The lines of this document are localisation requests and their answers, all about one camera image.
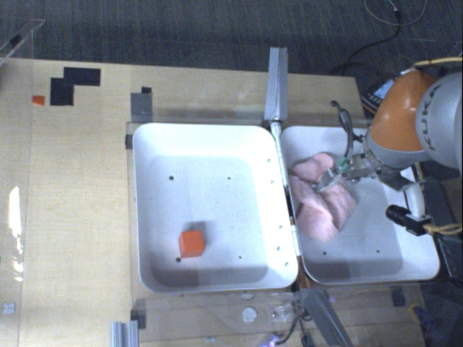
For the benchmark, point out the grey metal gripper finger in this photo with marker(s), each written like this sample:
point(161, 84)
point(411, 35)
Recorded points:
point(338, 180)
point(325, 181)

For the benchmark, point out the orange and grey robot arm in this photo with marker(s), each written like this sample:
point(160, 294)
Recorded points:
point(401, 121)

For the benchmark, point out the pink soft cloth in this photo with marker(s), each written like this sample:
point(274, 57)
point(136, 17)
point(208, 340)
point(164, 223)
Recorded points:
point(318, 215)

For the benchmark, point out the orange cube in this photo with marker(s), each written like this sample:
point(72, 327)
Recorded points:
point(191, 244)

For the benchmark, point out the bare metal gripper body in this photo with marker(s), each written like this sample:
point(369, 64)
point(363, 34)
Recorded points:
point(361, 169)

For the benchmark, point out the black cylinder on white bracket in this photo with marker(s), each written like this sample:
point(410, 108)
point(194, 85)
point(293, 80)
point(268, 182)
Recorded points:
point(407, 217)

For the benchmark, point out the white plastic tray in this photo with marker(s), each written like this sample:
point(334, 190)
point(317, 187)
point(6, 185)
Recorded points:
point(369, 237)
point(217, 208)

